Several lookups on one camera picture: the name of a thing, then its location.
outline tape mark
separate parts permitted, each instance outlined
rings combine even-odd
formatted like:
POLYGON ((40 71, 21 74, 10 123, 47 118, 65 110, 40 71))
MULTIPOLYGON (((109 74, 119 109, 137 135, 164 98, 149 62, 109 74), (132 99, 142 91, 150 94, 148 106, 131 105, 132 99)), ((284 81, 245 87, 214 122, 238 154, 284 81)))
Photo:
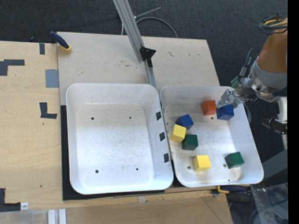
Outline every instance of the tape mark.
POLYGON ((140 202, 140 203, 145 202, 145 197, 144 196, 138 196, 138 202, 140 202))
POLYGON ((56 119, 57 114, 48 114, 48 104, 46 102, 40 102, 41 118, 56 119))
POLYGON ((45 70, 46 75, 46 88, 59 88, 58 70, 49 69, 45 70))
POLYGON ((156 113, 156 118, 157 118, 157 120, 159 120, 161 117, 162 117, 161 112, 157 112, 157 113, 156 113))
POLYGON ((7 76, 9 65, 25 65, 25 60, 4 59, 0 62, 0 76, 7 76))
POLYGON ((5 188, 1 188, 0 189, 0 212, 21 210, 21 203, 5 203, 4 196, 5 196, 5 188))
POLYGON ((168 162, 169 161, 169 155, 168 154, 164 154, 164 162, 168 162))
POLYGON ((7 76, 8 66, 4 62, 0 62, 0 76, 7 76))
POLYGON ((165 139, 165 133, 162 132, 160 133, 160 141, 163 141, 165 139))
POLYGON ((45 55, 45 44, 44 43, 39 43, 39 54, 45 55))

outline blue cube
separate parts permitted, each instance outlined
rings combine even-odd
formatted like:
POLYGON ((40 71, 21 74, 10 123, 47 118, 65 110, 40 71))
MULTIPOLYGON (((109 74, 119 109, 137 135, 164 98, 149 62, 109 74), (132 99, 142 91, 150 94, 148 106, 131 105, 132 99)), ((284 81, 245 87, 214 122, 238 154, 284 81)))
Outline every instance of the blue cube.
POLYGON ((234 114, 233 105, 226 105, 221 108, 216 108, 217 119, 221 120, 229 120, 231 119, 234 114))
POLYGON ((176 121, 176 124, 180 125, 180 126, 183 126, 186 129, 190 129, 194 123, 193 123, 190 115, 186 114, 186 115, 178 117, 178 119, 176 121))

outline black bracket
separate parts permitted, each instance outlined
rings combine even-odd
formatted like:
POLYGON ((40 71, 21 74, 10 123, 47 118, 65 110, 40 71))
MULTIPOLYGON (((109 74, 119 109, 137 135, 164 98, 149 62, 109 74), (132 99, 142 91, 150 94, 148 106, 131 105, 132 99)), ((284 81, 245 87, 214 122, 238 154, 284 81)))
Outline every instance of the black bracket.
POLYGON ((153 63, 151 62, 151 58, 153 57, 155 52, 156 52, 156 50, 153 50, 153 49, 150 49, 150 48, 146 48, 146 47, 141 47, 140 48, 141 57, 144 61, 147 60, 149 67, 153 67, 153 63))

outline green cube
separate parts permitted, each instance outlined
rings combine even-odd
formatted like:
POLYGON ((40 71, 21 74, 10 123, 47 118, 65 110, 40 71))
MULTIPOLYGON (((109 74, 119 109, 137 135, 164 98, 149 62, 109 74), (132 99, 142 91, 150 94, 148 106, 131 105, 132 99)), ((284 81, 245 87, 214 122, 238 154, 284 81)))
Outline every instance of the green cube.
POLYGON ((240 152, 229 154, 225 157, 225 162, 228 165, 228 168, 236 168, 244 163, 244 160, 240 152))
POLYGON ((194 150, 198 146, 196 134, 186 134, 185 139, 182 141, 183 150, 194 150))

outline wire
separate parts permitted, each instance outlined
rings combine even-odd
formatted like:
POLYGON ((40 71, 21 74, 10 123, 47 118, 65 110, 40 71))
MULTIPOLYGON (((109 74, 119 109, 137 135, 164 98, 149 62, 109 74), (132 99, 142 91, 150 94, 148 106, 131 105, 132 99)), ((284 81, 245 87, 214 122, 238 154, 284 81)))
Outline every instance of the wire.
POLYGON ((250 217, 249 217, 249 220, 248 220, 248 224, 252 224, 252 223, 253 223, 254 218, 256 218, 257 215, 258 215, 258 211, 259 211, 259 209, 255 209, 255 210, 251 213, 251 215, 250 215, 250 217))
POLYGON ((243 105, 244 105, 244 108, 245 108, 245 111, 246 111, 246 114, 247 114, 248 123, 251 124, 251 120, 252 120, 251 112, 250 112, 248 106, 245 103, 243 103, 243 105))
POLYGON ((252 63, 251 63, 251 61, 252 61, 251 53, 252 53, 253 51, 258 52, 257 49, 255 49, 255 48, 251 48, 251 49, 249 50, 249 52, 247 53, 247 57, 246 57, 246 60, 245 60, 245 64, 242 66, 239 75, 236 77, 238 82, 239 82, 242 78, 245 77, 245 74, 247 73, 248 69, 250 68, 250 66, 251 66, 251 64, 252 64, 252 63))
POLYGON ((123 23, 121 24, 121 35, 123 34, 123 23))
POLYGON ((288 22, 285 21, 286 16, 270 16, 264 17, 260 20, 259 27, 267 35, 284 33, 288 30, 288 22))
POLYGON ((160 22, 164 23, 165 25, 167 25, 172 30, 172 32, 174 33, 175 37, 178 38, 178 35, 177 35, 176 31, 173 29, 173 27, 169 23, 167 23, 166 21, 164 21, 164 20, 162 20, 160 18, 157 18, 157 17, 143 17, 143 18, 139 19, 136 22, 136 24, 138 24, 138 23, 140 23, 142 21, 145 21, 145 20, 157 20, 157 21, 160 21, 160 22))
POLYGON ((136 19, 137 17, 141 17, 141 16, 143 16, 143 15, 145 15, 145 14, 148 14, 148 13, 154 12, 154 11, 156 11, 156 10, 159 10, 159 9, 161 9, 161 7, 157 7, 157 8, 155 8, 155 9, 153 9, 153 10, 150 10, 150 11, 148 11, 148 12, 145 12, 145 13, 139 14, 139 15, 137 15, 137 16, 135 17, 135 19, 136 19))

